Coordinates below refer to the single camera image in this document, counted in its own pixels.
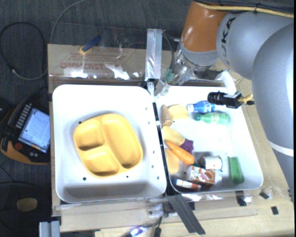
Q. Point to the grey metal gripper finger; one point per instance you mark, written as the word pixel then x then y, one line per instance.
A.
pixel 166 86
pixel 158 90

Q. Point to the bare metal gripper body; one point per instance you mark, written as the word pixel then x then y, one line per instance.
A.
pixel 183 70

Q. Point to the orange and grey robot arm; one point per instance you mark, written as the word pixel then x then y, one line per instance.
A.
pixel 261 58

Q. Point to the thin black and white rod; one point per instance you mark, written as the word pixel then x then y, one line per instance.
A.
pixel 157 115

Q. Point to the tan toy bread stick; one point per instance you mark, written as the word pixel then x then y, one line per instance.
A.
pixel 165 116

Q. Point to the pale yellow cheese block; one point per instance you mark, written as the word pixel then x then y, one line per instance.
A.
pixel 178 111

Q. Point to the blue plastic bottle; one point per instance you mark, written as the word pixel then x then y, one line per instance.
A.
pixel 202 106

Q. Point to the green plastic bottle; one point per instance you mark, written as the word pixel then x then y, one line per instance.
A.
pixel 213 118

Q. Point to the yellow divided plate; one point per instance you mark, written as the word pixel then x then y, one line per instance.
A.
pixel 118 137

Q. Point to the purple toy grapes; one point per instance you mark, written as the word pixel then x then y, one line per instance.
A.
pixel 188 145

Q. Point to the orange toy carrot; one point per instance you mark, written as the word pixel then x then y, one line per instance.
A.
pixel 181 154

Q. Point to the white plastic tray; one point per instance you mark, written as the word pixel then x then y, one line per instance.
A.
pixel 71 102
pixel 212 142

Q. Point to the yellow toy bread roll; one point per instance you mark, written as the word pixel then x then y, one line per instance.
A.
pixel 172 163

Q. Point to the small white can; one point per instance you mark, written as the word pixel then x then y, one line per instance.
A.
pixel 212 162

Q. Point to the brown and white juice carton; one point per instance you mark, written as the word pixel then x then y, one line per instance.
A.
pixel 202 176

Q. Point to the white and red packet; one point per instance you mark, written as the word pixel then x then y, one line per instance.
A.
pixel 186 184

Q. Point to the green rectangular block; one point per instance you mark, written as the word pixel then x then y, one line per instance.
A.
pixel 235 169

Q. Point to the yellow oval object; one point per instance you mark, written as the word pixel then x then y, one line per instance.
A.
pixel 27 204

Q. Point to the black cylinder on white bracket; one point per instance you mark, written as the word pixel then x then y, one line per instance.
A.
pixel 220 98

